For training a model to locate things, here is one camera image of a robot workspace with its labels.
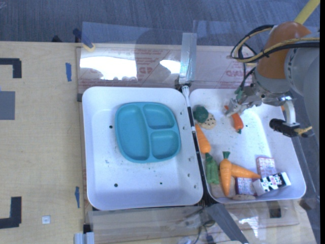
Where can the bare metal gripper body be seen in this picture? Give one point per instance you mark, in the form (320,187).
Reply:
(254,96)

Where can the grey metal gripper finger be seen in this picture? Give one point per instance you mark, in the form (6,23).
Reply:
(238,107)
(230,108)

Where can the small orange carrot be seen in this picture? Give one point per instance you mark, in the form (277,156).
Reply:
(238,123)

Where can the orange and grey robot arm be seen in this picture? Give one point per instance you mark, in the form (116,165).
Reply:
(279,57)

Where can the tan chocolate chip biscuit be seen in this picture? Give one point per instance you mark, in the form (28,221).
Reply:
(210,124)

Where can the green broccoli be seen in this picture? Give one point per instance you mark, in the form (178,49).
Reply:
(200,113)

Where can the white plastic tray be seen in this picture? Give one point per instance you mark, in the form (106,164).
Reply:
(137,184)
(254,144)

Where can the orange carrot long green leaves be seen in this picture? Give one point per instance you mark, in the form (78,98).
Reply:
(203,140)

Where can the orange carrot without leaves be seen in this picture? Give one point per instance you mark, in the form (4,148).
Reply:
(242,172)

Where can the orange carrot short green top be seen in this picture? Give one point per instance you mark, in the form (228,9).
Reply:
(225,174)

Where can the black and white cow carton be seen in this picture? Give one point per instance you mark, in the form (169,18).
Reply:
(273,183)

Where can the plain tan biscuit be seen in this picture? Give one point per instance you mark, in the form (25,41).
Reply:
(243,197)

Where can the brown cardboard board red print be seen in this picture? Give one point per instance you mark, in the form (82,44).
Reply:
(152,60)

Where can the blue divided plate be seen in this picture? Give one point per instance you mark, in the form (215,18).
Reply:
(132,133)

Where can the black cylinder on white bracket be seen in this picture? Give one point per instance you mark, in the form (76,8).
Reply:
(284,127)

